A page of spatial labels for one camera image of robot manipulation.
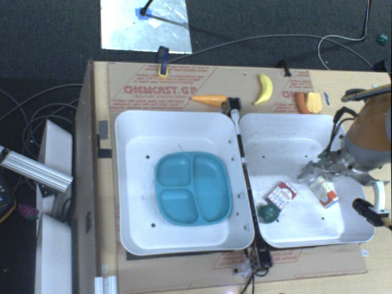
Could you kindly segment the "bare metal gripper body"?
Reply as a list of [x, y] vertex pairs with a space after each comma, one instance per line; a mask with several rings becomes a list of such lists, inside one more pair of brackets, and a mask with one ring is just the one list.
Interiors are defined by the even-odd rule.
[[339, 177], [349, 177], [360, 184], [371, 184], [370, 168], [362, 166], [347, 151], [323, 151], [318, 155], [320, 173], [338, 173]]

